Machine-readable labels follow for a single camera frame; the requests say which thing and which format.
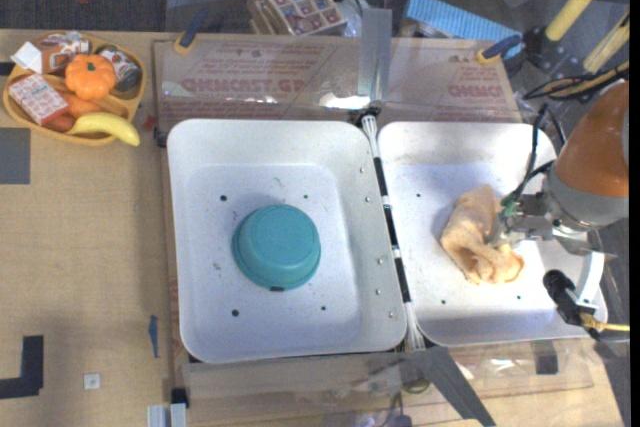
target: teal bowl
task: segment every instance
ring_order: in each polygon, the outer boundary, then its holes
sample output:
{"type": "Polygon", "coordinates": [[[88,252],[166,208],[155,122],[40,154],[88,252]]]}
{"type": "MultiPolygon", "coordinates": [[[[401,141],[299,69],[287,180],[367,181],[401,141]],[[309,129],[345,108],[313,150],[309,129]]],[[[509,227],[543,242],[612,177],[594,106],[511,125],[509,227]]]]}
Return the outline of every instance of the teal bowl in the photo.
{"type": "Polygon", "coordinates": [[[304,285],[320,264],[320,237],[302,210],[270,205],[245,217],[233,234],[233,257],[253,283],[272,291],[304,285]]]}

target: table top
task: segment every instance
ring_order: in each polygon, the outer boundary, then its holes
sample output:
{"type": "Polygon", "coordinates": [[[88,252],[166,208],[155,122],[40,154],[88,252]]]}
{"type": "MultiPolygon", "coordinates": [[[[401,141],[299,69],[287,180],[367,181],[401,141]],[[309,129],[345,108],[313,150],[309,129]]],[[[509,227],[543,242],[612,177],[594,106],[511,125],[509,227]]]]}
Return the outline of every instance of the table top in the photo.
{"type": "MultiPolygon", "coordinates": [[[[41,32],[0,30],[0,62],[41,32]]],[[[93,33],[137,54],[147,70],[153,42],[175,36],[93,33]]],[[[148,81],[134,119],[139,127],[156,109],[153,73],[148,81]]],[[[0,128],[17,127],[0,109],[0,128]]],[[[24,336],[44,336],[44,387],[39,396],[0,400],[3,425],[142,425],[147,406],[170,400],[176,376],[168,278],[175,263],[166,243],[164,150],[152,132],[141,130],[141,138],[137,148],[118,142],[94,148],[32,133],[30,183],[0,185],[0,379],[20,375],[24,336]],[[158,357],[148,333],[152,316],[158,357]],[[92,373],[100,374],[100,388],[85,390],[83,378],[92,373]]],[[[622,425],[592,344],[576,342],[569,352],[591,377],[586,387],[484,398],[498,425],[622,425]]],[[[411,408],[414,425],[456,418],[448,404],[432,402],[411,408]]],[[[189,425],[219,425],[196,408],[190,415],[189,425]]],[[[321,417],[287,421],[322,425],[321,417]]]]}

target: beige towel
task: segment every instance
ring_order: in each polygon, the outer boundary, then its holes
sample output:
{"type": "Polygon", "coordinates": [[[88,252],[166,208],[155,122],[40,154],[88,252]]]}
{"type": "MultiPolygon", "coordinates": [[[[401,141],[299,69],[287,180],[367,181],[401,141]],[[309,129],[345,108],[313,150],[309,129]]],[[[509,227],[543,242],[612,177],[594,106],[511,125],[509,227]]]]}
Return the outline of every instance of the beige towel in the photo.
{"type": "Polygon", "coordinates": [[[493,248],[485,243],[499,203],[489,185],[469,191],[456,201],[440,243],[472,283],[500,284],[518,277],[524,261],[509,244],[493,248]]]}

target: banana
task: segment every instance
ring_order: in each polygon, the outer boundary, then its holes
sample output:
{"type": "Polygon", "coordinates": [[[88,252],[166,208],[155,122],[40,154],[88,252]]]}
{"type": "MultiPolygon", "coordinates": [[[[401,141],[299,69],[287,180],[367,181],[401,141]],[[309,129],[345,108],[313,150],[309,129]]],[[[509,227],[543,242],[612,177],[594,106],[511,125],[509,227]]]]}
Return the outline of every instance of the banana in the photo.
{"type": "Polygon", "coordinates": [[[105,133],[113,135],[131,146],[140,144],[140,134],[129,121],[110,112],[93,112],[80,116],[66,133],[105,133]]]}

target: toy pumpkin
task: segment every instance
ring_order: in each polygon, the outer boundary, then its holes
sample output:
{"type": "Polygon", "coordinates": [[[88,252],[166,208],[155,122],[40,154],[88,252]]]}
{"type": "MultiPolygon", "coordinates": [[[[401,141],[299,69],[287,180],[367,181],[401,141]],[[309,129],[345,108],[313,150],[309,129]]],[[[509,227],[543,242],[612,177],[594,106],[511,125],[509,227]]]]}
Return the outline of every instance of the toy pumpkin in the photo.
{"type": "Polygon", "coordinates": [[[67,88],[82,100],[107,97],[117,81],[109,59],[96,54],[76,55],[67,66],[65,77],[67,88]]]}

